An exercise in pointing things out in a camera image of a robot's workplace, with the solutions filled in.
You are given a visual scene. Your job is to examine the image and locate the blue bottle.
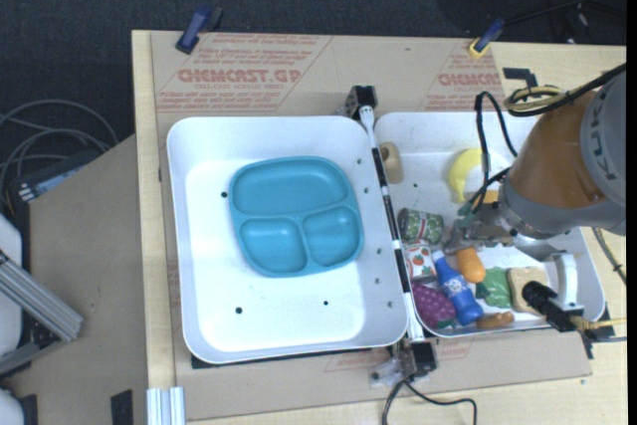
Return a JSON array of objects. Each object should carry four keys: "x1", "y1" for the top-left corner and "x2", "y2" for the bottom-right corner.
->
[{"x1": 429, "y1": 249, "x2": 486, "y2": 327}]

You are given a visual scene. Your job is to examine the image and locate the blue divided plate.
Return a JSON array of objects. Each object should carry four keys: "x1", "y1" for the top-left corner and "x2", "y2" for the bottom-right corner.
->
[{"x1": 228, "y1": 155, "x2": 365, "y2": 279}]

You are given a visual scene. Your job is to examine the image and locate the yellow banana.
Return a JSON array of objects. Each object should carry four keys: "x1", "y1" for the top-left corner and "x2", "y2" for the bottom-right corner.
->
[{"x1": 448, "y1": 146, "x2": 505, "y2": 205}]

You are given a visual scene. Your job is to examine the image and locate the green can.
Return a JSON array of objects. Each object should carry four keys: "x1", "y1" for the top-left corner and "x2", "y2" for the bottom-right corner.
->
[{"x1": 397, "y1": 207, "x2": 446, "y2": 246}]

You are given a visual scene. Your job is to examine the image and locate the purple grapes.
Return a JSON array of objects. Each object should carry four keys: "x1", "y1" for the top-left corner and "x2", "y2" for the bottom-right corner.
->
[{"x1": 411, "y1": 282, "x2": 459, "y2": 330}]

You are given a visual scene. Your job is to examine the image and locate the green broccoli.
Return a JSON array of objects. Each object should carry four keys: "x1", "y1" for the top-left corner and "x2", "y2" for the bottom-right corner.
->
[{"x1": 474, "y1": 266, "x2": 515, "y2": 310}]

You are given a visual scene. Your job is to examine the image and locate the orange carrot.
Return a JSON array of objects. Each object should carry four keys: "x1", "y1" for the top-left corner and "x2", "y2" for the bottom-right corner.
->
[{"x1": 456, "y1": 246, "x2": 487, "y2": 286}]

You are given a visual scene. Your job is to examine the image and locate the thin black and white rod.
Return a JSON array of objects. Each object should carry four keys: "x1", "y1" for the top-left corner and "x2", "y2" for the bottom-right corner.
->
[{"x1": 358, "y1": 106, "x2": 426, "y2": 343}]

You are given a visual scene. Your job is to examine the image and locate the beige toy bread roll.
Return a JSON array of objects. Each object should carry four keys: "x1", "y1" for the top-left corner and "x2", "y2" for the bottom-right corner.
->
[{"x1": 378, "y1": 141, "x2": 405, "y2": 186}]

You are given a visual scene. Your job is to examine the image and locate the white plastic tray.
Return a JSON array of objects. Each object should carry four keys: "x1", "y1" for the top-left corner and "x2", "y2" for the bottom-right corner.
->
[
  {"x1": 165, "y1": 114, "x2": 411, "y2": 365},
  {"x1": 372, "y1": 110, "x2": 608, "y2": 340}
]

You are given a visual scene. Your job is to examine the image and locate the black cylinder on white bracket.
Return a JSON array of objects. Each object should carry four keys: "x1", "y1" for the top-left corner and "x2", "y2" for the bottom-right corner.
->
[{"x1": 521, "y1": 252, "x2": 585, "y2": 333}]

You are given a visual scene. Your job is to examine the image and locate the beige bread slice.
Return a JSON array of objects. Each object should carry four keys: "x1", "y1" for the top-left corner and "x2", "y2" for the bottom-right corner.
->
[{"x1": 506, "y1": 265, "x2": 551, "y2": 315}]

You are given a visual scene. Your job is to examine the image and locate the brown cardboard board red print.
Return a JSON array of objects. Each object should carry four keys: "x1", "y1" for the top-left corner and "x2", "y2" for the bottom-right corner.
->
[{"x1": 148, "y1": 31, "x2": 594, "y2": 422}]

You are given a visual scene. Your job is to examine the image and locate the white can with tomato print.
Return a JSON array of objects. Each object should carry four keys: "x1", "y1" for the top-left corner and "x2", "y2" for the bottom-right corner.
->
[{"x1": 402, "y1": 240, "x2": 439, "y2": 286}]

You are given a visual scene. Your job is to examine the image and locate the brown sausage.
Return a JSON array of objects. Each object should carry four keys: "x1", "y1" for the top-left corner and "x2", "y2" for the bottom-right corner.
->
[{"x1": 476, "y1": 311, "x2": 516, "y2": 330}]

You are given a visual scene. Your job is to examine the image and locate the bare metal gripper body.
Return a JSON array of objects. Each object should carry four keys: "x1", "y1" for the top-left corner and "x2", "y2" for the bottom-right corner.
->
[{"x1": 462, "y1": 204, "x2": 554, "y2": 262}]

